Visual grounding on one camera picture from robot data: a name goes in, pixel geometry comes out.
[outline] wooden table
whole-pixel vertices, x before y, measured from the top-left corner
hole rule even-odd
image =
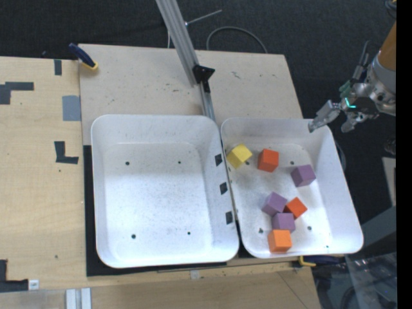
[[[267,286],[268,293],[318,308],[310,269],[295,270],[291,261],[278,259],[235,257],[226,267],[195,274],[183,269],[86,276],[82,148],[89,144],[92,121],[105,113],[201,114],[201,100],[174,50],[82,47],[99,63],[97,73],[78,61],[61,61],[62,73],[56,75],[51,59],[0,57],[0,85],[34,83],[33,91],[12,90],[10,104],[0,105],[0,259],[8,260],[7,280],[38,279],[42,290],[93,287],[104,299],[115,285],[131,290],[130,285],[156,283],[172,292],[177,285],[192,285],[192,279],[212,287],[257,278],[276,283]],[[196,53],[202,65],[216,69],[210,84],[219,126],[229,117],[302,117],[284,56]],[[81,96],[81,122],[63,121],[62,97],[68,95]],[[56,162],[55,141],[65,141],[66,155],[78,156],[78,163]],[[216,278],[219,282],[210,281]]]

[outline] blue and yellow tool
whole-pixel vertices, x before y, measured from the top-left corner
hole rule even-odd
[[[97,62],[95,62],[91,57],[80,47],[78,47],[76,44],[69,44],[69,51],[76,55],[81,61],[82,64],[91,69],[91,70],[96,70],[98,68]]]

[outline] tray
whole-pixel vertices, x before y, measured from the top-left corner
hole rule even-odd
[[[327,254],[350,254],[363,244],[350,192],[342,171],[332,132],[322,127],[308,130],[309,120],[230,118],[221,126],[225,152],[240,143],[253,153],[238,169],[227,164],[242,242],[257,258],[283,258]],[[279,167],[272,173],[257,169],[264,148],[279,152]],[[310,164],[316,180],[296,187],[290,173]],[[276,192],[288,200],[298,196],[308,210],[295,221],[292,248],[271,253],[267,235],[270,216],[261,211],[266,197]]]
[[[91,127],[96,248],[113,268],[224,262],[239,248],[220,132],[205,116]]]

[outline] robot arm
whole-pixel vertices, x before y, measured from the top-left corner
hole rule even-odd
[[[329,124],[341,112],[347,117],[341,127],[343,133],[367,119],[376,119],[380,113],[396,116],[396,38],[395,22],[371,63],[367,62],[368,42],[365,44],[353,77],[339,89],[341,101],[327,101],[309,122],[310,132]]]

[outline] dark background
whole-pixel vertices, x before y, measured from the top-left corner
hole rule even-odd
[[[395,22],[385,0],[177,0],[195,49],[221,26],[252,32],[288,62],[304,118],[313,118],[353,74],[364,43],[374,56]],[[155,0],[0,0],[0,56],[74,59],[69,43],[167,47]],[[211,50],[263,53],[243,32],[218,32]],[[329,125],[346,157],[345,175],[361,223],[391,206],[382,157],[395,117],[381,115],[342,134]]]

